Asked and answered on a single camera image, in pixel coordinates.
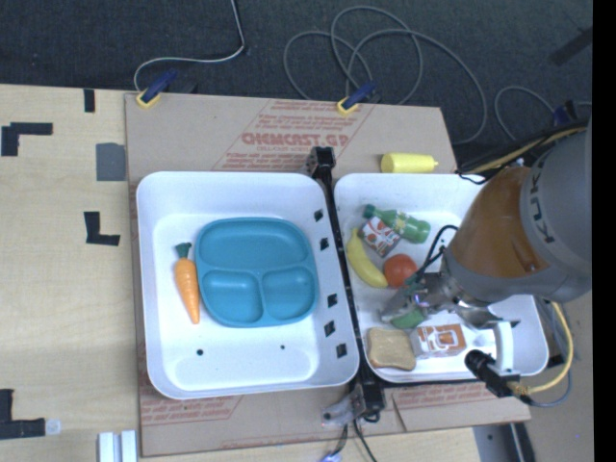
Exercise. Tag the orange and white carton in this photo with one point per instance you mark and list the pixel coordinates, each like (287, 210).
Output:
(440, 341)

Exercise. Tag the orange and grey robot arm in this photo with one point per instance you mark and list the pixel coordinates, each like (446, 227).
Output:
(510, 229)

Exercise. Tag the red and white carton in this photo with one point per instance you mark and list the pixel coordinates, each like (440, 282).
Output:
(377, 238)

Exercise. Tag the red-orange tomato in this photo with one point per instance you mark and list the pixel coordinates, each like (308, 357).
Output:
(398, 268)

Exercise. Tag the green bottle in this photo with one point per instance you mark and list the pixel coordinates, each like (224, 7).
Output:
(411, 226)

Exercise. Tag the green rounded toy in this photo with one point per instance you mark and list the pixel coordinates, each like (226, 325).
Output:
(406, 320)

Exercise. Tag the white plastic tray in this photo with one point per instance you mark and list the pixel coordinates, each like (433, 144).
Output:
(240, 354)
(414, 188)

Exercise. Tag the blue divided plate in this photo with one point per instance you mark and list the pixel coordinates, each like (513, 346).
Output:
(255, 267)

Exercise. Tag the orange carrot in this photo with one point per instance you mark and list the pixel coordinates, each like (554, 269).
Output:
(187, 282)

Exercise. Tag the black cylinder on white bracket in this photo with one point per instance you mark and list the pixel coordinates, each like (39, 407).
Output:
(503, 344)

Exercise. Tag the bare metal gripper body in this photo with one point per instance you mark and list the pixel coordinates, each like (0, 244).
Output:
(435, 292)

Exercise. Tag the yellow bottle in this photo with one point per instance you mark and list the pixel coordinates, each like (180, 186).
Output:
(406, 162)

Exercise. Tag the thin black and white rod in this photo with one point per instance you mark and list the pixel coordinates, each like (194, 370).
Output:
(338, 229)

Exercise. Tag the yellow banana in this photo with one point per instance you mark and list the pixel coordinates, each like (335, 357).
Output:
(363, 263)

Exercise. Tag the brown cardboard board red print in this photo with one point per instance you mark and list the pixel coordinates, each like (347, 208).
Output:
(231, 133)

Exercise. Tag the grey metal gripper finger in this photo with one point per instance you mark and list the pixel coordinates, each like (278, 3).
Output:
(398, 307)

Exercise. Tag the brown bread slice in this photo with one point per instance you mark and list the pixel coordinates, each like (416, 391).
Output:
(390, 349)

